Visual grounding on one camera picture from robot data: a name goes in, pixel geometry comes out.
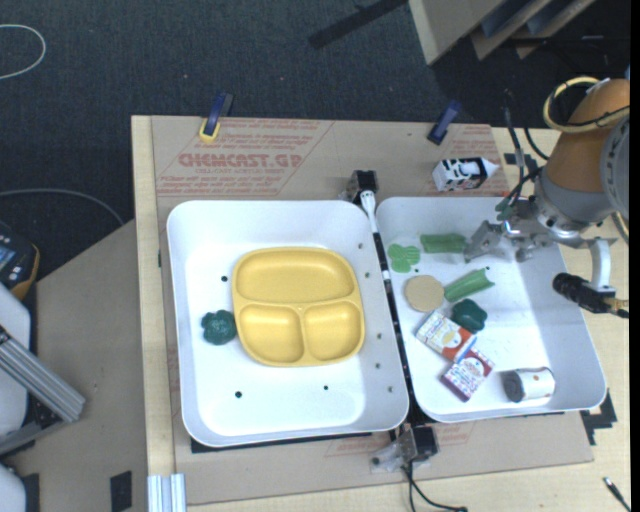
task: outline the robotic hand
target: robotic hand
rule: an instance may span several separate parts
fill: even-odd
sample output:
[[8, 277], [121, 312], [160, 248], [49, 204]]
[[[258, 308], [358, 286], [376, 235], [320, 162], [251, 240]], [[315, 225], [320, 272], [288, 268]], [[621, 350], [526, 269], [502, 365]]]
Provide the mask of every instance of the robotic hand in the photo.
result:
[[[590, 86], [567, 124], [553, 119], [553, 101], [575, 85]], [[615, 239], [584, 239], [582, 233], [609, 215], [629, 219], [629, 102], [626, 79], [598, 81], [577, 78], [557, 87], [544, 108], [546, 123], [562, 133], [546, 165], [530, 172], [496, 208], [499, 223], [484, 221], [471, 238], [465, 258], [492, 251], [502, 237], [517, 247], [525, 261], [533, 250], [552, 243], [588, 248], [593, 260], [591, 282], [559, 274], [554, 289], [593, 313], [628, 318], [628, 301], [615, 298], [609, 286], [609, 246]], [[521, 198], [522, 186], [533, 181], [534, 194]]]

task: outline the blue clamp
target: blue clamp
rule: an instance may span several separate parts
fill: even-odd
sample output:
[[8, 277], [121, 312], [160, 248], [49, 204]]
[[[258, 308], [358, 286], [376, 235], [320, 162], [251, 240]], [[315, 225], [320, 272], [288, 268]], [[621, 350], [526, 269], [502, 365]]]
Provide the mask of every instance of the blue clamp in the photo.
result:
[[446, 110], [440, 115], [438, 122], [433, 126], [433, 128], [431, 128], [429, 135], [427, 135], [427, 139], [439, 146], [447, 134], [449, 124], [451, 124], [455, 119], [461, 108], [462, 105], [459, 101], [451, 100], [449, 105], [447, 105]]
[[207, 144], [212, 143], [218, 137], [220, 132], [220, 118], [226, 116], [231, 110], [233, 103], [233, 95], [221, 92], [216, 96], [213, 102], [209, 117], [202, 122], [200, 126], [200, 140]]

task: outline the black pen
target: black pen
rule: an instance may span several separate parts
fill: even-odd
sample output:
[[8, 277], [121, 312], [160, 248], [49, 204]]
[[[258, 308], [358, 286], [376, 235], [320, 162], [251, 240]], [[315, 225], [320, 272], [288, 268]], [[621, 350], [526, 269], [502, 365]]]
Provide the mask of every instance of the black pen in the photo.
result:
[[604, 483], [607, 484], [607, 487], [609, 488], [609, 490], [611, 491], [611, 494], [613, 494], [616, 499], [622, 503], [622, 506], [627, 509], [629, 512], [631, 512], [631, 507], [627, 504], [627, 502], [625, 501], [624, 497], [622, 496], [622, 493], [620, 492], [620, 490], [616, 487], [616, 485], [611, 481], [611, 479], [608, 476], [605, 476], [603, 478]]

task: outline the wooden table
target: wooden table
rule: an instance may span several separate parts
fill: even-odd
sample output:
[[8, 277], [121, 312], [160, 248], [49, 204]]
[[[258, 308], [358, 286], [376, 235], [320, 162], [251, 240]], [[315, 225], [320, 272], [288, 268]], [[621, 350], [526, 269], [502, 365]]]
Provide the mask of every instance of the wooden table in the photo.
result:
[[[389, 127], [391, 130], [404, 129], [401, 123], [390, 123]], [[521, 131], [519, 133], [525, 151], [533, 154], [526, 145], [524, 135]], [[493, 129], [493, 135], [501, 155], [513, 151], [506, 129]], [[557, 139], [557, 134], [551, 130], [532, 130], [532, 135], [538, 146], [547, 152]], [[176, 472], [176, 464], [167, 377], [162, 278], [158, 267], [159, 235], [151, 117], [132, 118], [132, 137], [148, 474], [168, 476]], [[515, 182], [516, 169], [504, 162], [503, 165], [508, 179]], [[617, 231], [613, 223], [607, 220], [597, 235], [615, 237]], [[571, 273], [585, 277], [591, 275], [588, 252], [565, 248], [562, 248], [562, 252]], [[624, 242], [619, 241], [612, 247], [611, 285], [618, 289], [619, 296], [623, 298], [628, 297], [629, 293], [628, 258], [628, 246]], [[613, 428], [597, 431], [597, 445], [593, 447], [595, 461], [570, 467], [422, 482], [423, 490], [431, 499], [441, 503], [464, 504], [473, 512], [622, 510], [603, 483], [603, 477], [608, 476], [630, 501], [629, 323], [612, 315], [586, 313], [585, 317], [602, 362], [618, 420]], [[406, 484], [389, 484], [218, 503], [189, 507], [189, 510], [401, 511], [409, 509], [407, 489]], [[425, 507], [423, 503], [418, 504], [419, 510], [430, 510]]]

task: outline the brown cylinder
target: brown cylinder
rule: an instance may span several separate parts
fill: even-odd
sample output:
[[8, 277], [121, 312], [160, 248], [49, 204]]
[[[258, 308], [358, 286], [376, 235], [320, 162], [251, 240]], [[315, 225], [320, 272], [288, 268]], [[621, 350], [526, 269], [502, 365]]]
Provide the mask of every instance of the brown cylinder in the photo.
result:
[[[586, 123], [628, 107], [630, 82], [614, 79], [598, 84], [580, 102], [570, 123]], [[581, 133], [563, 132], [547, 162], [549, 179], [560, 187], [580, 192], [602, 192], [600, 154], [615, 123]]]

